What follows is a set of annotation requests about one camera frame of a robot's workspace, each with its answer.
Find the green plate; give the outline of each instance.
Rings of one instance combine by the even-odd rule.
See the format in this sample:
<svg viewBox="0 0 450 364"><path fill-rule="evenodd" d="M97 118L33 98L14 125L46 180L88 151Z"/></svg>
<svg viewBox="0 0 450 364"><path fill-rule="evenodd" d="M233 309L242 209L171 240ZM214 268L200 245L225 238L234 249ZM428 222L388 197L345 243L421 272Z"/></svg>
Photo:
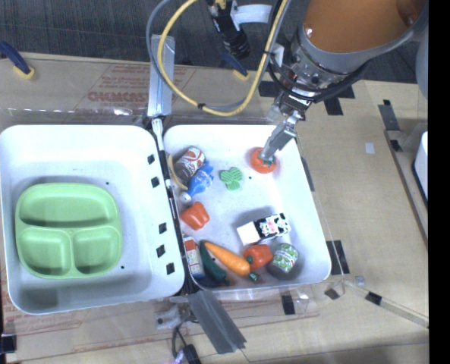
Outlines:
<svg viewBox="0 0 450 364"><path fill-rule="evenodd" d="M29 187L17 201L19 259L41 278L88 278L112 270L121 258L122 232L112 195L92 184Z"/></svg>

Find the dark green vegetable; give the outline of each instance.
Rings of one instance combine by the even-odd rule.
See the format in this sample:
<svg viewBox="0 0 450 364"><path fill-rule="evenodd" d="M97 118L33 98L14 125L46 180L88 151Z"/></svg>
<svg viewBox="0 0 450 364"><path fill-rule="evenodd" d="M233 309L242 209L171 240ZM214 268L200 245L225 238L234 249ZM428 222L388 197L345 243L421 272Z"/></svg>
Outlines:
<svg viewBox="0 0 450 364"><path fill-rule="evenodd" d="M218 284L230 285L230 282L226 279L226 271L219 267L215 261L211 258L208 249L204 245L204 242L200 242L201 260L203 261L204 271Z"/></svg>

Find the orange carrot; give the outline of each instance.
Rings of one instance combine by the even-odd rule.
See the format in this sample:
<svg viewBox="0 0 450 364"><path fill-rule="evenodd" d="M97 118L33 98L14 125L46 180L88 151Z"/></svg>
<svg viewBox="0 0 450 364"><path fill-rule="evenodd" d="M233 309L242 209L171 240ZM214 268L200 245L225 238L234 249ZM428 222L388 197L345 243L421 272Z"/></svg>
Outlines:
<svg viewBox="0 0 450 364"><path fill-rule="evenodd" d="M232 270L236 275L247 276L250 274L250 263L243 257L233 253L229 249L223 248L208 241L204 246L210 251L223 265Z"/></svg>

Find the gray carpet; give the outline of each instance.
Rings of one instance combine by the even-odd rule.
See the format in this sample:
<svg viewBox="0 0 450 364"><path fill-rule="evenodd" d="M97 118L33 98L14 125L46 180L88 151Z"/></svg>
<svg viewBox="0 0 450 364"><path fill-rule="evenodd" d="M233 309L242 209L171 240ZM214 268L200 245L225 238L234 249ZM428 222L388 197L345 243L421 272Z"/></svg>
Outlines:
<svg viewBox="0 0 450 364"><path fill-rule="evenodd" d="M0 41L24 52L149 61L144 34L146 22L161 0L0 0ZM153 25L160 33L184 0L162 9ZM237 0L244 4L273 4L275 0ZM291 36L308 0L294 0L283 31ZM266 40L264 25L246 24L252 52L245 67L255 69ZM176 62L218 67L223 45L201 4L193 5L175 24ZM381 55L370 64L365 78L415 83L418 44L408 43Z"/></svg>

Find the wooden surface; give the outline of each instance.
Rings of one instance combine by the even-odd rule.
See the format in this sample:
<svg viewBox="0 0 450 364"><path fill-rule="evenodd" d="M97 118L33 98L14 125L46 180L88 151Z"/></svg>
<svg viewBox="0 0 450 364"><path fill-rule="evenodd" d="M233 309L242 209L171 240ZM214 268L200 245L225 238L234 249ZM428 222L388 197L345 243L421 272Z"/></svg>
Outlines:
<svg viewBox="0 0 450 364"><path fill-rule="evenodd" d="M207 71L213 82L217 74ZM203 88L223 96L219 85ZM378 109L390 100L411 137L426 124L423 100L416 85L360 81L353 89L353 99L340 99L343 115L319 103L297 126L326 240L341 241L349 273L294 292L293 316L282 313L279 295L225 303L247 339L235 353L218 355L199 325L185 325L203 364L429 362L426 209L414 202L408 160L392 150ZM255 96L250 106L264 115L272 100ZM171 331L156 329L167 302L34 317L12 309L6 292L5 301L5 332L17 335L8 362L172 362Z"/></svg>

